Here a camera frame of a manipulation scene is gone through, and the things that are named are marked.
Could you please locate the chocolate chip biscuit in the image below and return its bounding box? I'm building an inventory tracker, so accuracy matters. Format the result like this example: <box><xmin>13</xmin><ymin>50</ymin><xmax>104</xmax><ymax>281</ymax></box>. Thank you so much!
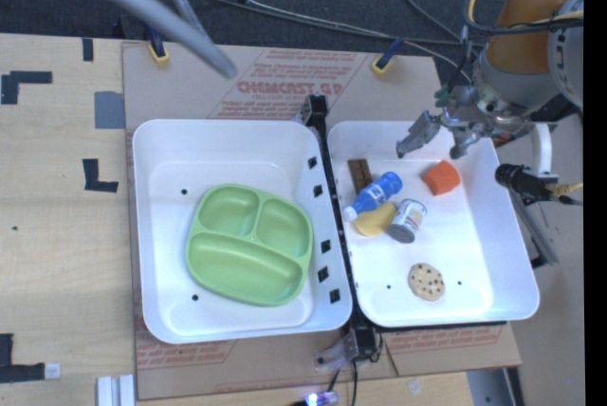
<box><xmin>407</xmin><ymin>262</ymin><xmax>447</xmax><ymax>302</ymax></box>

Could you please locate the small white can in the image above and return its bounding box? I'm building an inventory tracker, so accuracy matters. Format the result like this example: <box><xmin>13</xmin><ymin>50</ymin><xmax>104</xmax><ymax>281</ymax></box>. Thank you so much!
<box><xmin>387</xmin><ymin>197</ymin><xmax>428</xmax><ymax>245</ymax></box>

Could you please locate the green divided plate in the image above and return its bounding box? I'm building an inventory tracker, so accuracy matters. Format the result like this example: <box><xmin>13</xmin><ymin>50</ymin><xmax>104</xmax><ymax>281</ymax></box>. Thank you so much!
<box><xmin>184</xmin><ymin>183</ymin><xmax>315</xmax><ymax>308</ymax></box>

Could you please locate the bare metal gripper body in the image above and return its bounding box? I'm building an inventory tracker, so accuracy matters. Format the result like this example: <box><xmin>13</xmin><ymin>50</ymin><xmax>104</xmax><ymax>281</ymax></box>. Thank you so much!
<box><xmin>439</xmin><ymin>83</ymin><xmax>533</xmax><ymax>140</ymax></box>

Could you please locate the white plastic tray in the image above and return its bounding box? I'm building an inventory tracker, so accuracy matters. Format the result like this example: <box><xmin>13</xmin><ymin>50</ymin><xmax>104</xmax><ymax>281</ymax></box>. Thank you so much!
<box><xmin>326</xmin><ymin>120</ymin><xmax>542</xmax><ymax>328</ymax></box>
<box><xmin>131</xmin><ymin>118</ymin><xmax>354</xmax><ymax>345</ymax></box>

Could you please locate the yellow toy food piece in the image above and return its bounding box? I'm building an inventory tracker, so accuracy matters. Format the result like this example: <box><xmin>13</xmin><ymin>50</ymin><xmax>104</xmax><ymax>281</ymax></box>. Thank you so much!
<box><xmin>353</xmin><ymin>200</ymin><xmax>397</xmax><ymax>238</ymax></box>

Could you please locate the black cylinder on white bracket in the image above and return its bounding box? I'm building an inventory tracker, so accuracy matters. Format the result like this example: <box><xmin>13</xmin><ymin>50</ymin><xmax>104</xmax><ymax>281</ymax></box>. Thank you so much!
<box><xmin>494</xmin><ymin>122</ymin><xmax>561</xmax><ymax>202</ymax></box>

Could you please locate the blue bottle white cap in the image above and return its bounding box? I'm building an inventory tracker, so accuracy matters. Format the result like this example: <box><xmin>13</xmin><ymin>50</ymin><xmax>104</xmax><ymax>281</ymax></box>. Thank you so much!
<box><xmin>342</xmin><ymin>171</ymin><xmax>404</xmax><ymax>223</ymax></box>

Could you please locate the orange cheese wedge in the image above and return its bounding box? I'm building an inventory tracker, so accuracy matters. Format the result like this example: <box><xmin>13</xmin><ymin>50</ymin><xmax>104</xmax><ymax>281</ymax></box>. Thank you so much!
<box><xmin>421</xmin><ymin>159</ymin><xmax>462</xmax><ymax>196</ymax></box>

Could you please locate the brown chocolate bar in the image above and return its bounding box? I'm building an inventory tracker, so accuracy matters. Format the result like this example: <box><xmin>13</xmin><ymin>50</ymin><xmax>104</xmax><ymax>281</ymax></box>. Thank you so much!
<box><xmin>346</xmin><ymin>157</ymin><xmax>372</xmax><ymax>196</ymax></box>

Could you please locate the brown cardboard board red print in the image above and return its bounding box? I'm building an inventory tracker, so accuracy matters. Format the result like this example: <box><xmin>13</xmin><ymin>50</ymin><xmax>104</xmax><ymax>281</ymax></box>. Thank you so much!
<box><xmin>120</xmin><ymin>42</ymin><xmax>524</xmax><ymax>401</ymax></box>

